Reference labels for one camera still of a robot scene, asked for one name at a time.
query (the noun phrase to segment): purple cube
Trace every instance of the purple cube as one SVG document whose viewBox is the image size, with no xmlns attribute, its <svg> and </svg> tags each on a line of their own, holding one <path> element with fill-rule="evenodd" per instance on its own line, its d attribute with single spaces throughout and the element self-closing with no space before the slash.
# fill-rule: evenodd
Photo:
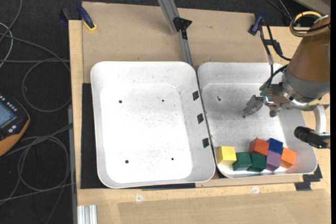
<svg viewBox="0 0 336 224">
<path fill-rule="evenodd" d="M 267 142 L 269 143 L 269 146 L 268 146 L 269 151 L 273 151 L 281 155 L 283 142 L 276 140 L 274 138 L 270 138 L 269 140 L 267 140 Z"/>
<path fill-rule="evenodd" d="M 281 155 L 279 153 L 268 151 L 266 157 L 266 169 L 274 172 L 280 167 Z"/>
</svg>

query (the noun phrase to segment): toy block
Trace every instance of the toy block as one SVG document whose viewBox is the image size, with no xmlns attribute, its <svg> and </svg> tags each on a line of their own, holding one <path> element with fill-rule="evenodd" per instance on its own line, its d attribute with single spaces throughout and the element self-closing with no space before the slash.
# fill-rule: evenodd
<svg viewBox="0 0 336 224">
<path fill-rule="evenodd" d="M 268 147 L 269 151 L 273 151 L 281 155 L 283 142 L 276 140 L 274 138 L 270 138 L 269 140 L 267 140 L 267 142 L 269 143 L 269 147 Z"/>
<path fill-rule="evenodd" d="M 268 152 L 268 147 L 269 147 L 268 142 L 261 140 L 259 138 L 256 138 L 250 143 L 250 148 L 248 151 L 250 153 L 259 153 L 259 154 L 264 154 L 266 156 Z"/>
<path fill-rule="evenodd" d="M 252 160 L 249 152 L 238 152 L 236 154 L 237 161 L 232 165 L 234 171 L 245 171 L 252 165 Z"/>
<path fill-rule="evenodd" d="M 264 154 L 252 153 L 251 154 L 252 165 L 249 169 L 250 172 L 262 172 L 266 169 L 266 156 Z"/>
<path fill-rule="evenodd" d="M 275 171 L 280 167 L 281 155 L 274 151 L 268 151 L 266 157 L 266 169 L 269 171 Z"/>
<path fill-rule="evenodd" d="M 282 149 L 280 166 L 283 168 L 289 168 L 295 163 L 295 159 L 296 159 L 296 152 L 284 147 Z"/>
<path fill-rule="evenodd" d="M 237 161 L 236 150 L 234 146 L 220 146 L 216 150 L 217 164 L 231 165 Z"/>
</svg>

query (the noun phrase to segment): black floor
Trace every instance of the black floor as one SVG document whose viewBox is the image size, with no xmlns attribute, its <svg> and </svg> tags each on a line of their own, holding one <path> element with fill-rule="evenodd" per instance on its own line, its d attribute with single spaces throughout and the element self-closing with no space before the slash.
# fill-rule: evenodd
<svg viewBox="0 0 336 224">
<path fill-rule="evenodd" d="M 69 59 L 68 33 L 61 24 L 58 14 L 61 8 L 67 7 L 71 17 L 77 19 L 76 6 L 80 5 L 81 1 L 158 5 L 156 0 L 23 0 L 22 10 L 12 27 L 12 33 L 14 37 L 34 42 L 53 51 L 60 58 Z M 306 10 L 291 0 L 282 1 L 291 16 Z M 288 25 L 288 18 L 280 11 L 276 0 L 175 0 L 175 2 L 177 7 L 184 8 L 225 10 L 255 15 L 264 13 L 270 25 Z M 19 0 L 0 0 L 0 23 L 11 25 L 19 5 Z M 4 33 L 5 30 L 0 26 L 0 33 Z M 5 58 L 9 45 L 8 39 L 0 43 L 0 59 Z M 55 56 L 34 45 L 16 40 L 8 59 L 26 61 L 49 58 Z M 60 62 L 44 62 L 27 74 L 33 66 L 33 63 L 6 62 L 0 68 L 0 89 L 21 102 L 31 116 L 32 121 L 24 137 L 50 135 L 68 124 L 67 103 L 71 96 L 68 70 Z M 63 105 L 65 107 L 56 112 L 40 111 L 54 110 Z M 68 131 L 56 137 L 66 147 L 69 146 Z M 15 148 L 25 144 L 27 142 L 20 142 Z M 69 186 L 35 193 L 20 182 L 15 189 L 18 181 L 18 160 L 22 152 L 0 157 L 0 223 L 46 223 L 55 205 L 57 207 L 49 223 L 72 223 Z M 34 188 L 51 188 L 62 182 L 66 173 L 66 161 L 62 148 L 48 140 L 31 148 L 21 174 Z M 12 199 L 1 204 L 2 199 L 9 196 Z"/>
</svg>

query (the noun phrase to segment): device screen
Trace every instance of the device screen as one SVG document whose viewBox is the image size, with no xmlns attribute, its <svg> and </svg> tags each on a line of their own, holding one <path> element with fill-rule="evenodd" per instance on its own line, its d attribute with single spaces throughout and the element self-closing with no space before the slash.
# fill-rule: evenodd
<svg viewBox="0 0 336 224">
<path fill-rule="evenodd" d="M 10 111 L 7 107 L 0 103 L 0 127 L 7 125 L 14 120 L 16 115 Z"/>
</svg>

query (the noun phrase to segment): orange block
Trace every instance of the orange block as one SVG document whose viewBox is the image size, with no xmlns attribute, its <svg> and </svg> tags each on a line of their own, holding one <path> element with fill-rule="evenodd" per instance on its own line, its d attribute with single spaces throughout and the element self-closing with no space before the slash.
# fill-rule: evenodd
<svg viewBox="0 0 336 224">
<path fill-rule="evenodd" d="M 280 166 L 283 168 L 289 168 L 295 163 L 295 159 L 296 159 L 296 152 L 284 147 L 282 149 Z"/>
<path fill-rule="evenodd" d="M 268 142 L 261 140 L 259 138 L 256 138 L 250 143 L 250 148 L 248 151 L 250 153 L 259 153 L 259 154 L 264 154 L 265 156 L 267 156 L 268 147 L 269 147 Z"/>
</svg>

